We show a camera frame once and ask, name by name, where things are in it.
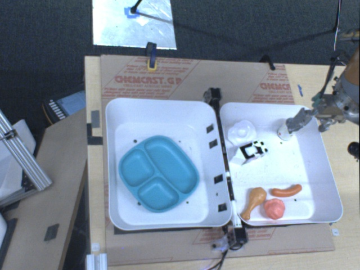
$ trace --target wooden table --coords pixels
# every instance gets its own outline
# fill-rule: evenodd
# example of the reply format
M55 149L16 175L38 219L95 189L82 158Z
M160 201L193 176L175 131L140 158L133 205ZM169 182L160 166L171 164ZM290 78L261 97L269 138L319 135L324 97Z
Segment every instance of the wooden table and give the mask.
M87 123L91 122L92 109L101 109L100 58L85 58L87 86ZM328 66L285 65L296 104L311 107L311 98L322 88ZM340 75L344 67L337 67ZM298 85L302 87L300 95ZM92 129L93 136L102 136L101 124ZM322 134L335 181L343 203L344 215L331 226L338 230L334 237L335 251L321 253L270 255L228 258L222 269L357 269L360 265L360 215L359 215L359 164L347 153L349 143L359 141L359 127L350 122L331 126ZM99 145L88 146L88 179L90 229L93 254L106 252L104 220L104 176L102 150ZM140 269L207 269L215 260L153 263L109 267L110 270Z

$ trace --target black floor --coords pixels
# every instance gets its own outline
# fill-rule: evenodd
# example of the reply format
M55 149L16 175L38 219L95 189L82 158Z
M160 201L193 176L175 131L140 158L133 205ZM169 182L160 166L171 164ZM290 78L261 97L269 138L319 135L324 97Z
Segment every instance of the black floor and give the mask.
M273 62L330 63L338 0L171 3L178 49L158 51L159 56L259 61L268 54ZM84 56L145 54L139 48L93 46L92 0L0 0L0 13L0 109L12 123L26 119L35 137L48 126L43 100L83 81ZM360 0L343 0L341 31L358 29L359 17ZM356 48L338 44L349 56ZM73 241L83 247L79 223Z

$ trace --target white tray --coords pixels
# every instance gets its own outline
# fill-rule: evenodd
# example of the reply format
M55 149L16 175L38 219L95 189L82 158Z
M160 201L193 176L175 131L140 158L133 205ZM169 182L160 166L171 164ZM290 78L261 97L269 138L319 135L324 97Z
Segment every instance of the white tray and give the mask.
M237 213L244 211L252 188L263 187L267 200L275 198L272 188L288 188L301 184L303 189L293 197L281 198L284 216L272 220L263 205L257 206L246 223L270 226L299 223L325 223L339 220L343 214L338 189L318 131L316 119L289 141L277 135L286 118L294 117L303 106L257 103L227 103L220 110L224 135L240 120L252 122L257 139L264 141L268 153L242 166L229 164Z
M106 131L109 213L115 226L123 230L218 227L229 221L232 210L221 143L216 116L209 105L194 101L115 99L106 106ZM163 213L138 205L118 173L120 159L134 145L156 135L177 143L200 177L198 187L185 201ZM210 148L213 141L217 145ZM216 176L223 180L215 183Z

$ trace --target orange object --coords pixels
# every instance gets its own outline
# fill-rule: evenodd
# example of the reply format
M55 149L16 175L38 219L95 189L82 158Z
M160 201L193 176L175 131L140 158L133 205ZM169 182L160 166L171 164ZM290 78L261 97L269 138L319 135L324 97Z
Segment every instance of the orange object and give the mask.
M271 195L273 195L275 197L290 197L290 196L293 196L293 195L299 193L302 189L303 188L300 184L296 184L296 185L292 186L291 188L283 189L283 190L274 188L271 191Z
M285 204L280 199L274 198L264 204L266 215L271 219L279 219L284 216Z
M264 202L265 199L266 191L263 188L257 187L252 189L249 195L249 204L247 206L247 209L241 214L241 217L244 220L249 220L251 211L253 211L256 206Z

